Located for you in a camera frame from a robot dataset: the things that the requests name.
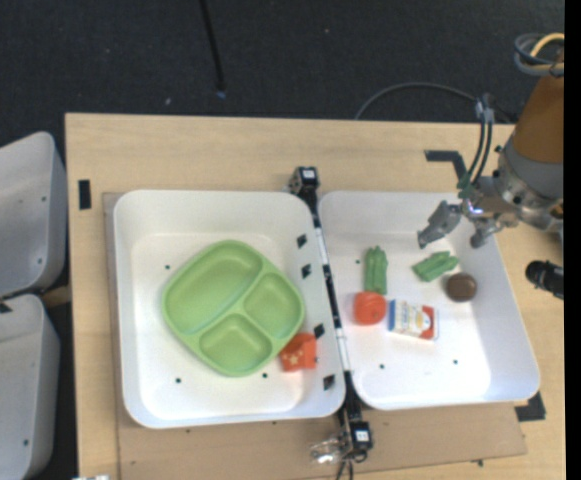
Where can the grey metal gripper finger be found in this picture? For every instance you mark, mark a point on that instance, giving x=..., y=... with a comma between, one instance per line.
x=484, y=233
x=440, y=223

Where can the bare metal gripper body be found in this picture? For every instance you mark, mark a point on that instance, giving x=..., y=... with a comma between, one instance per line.
x=517, y=205

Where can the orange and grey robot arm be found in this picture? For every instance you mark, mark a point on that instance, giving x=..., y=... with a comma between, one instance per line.
x=540, y=118

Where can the green toy asparagus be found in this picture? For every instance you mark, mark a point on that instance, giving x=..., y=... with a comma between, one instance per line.
x=435, y=265
x=376, y=273

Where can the brown round biscuit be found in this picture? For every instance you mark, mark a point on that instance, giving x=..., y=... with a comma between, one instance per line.
x=461, y=287

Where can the white and red carton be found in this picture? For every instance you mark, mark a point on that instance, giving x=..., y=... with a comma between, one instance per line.
x=412, y=319

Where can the orange toy tomato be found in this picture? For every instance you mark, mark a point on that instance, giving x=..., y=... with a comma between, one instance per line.
x=369, y=309

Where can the thin black and white rod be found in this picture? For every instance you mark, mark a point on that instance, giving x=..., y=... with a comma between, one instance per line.
x=331, y=288

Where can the white plastic tray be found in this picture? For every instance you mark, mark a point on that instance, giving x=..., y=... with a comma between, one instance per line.
x=150, y=318
x=420, y=373

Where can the red cube with yellow stars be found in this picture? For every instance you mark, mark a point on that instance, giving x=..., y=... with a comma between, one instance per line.
x=300, y=354

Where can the green divided plate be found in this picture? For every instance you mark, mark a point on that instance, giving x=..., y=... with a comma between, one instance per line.
x=220, y=293

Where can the black cylinder on white bracket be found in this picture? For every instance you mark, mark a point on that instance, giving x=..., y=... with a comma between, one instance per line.
x=545, y=275

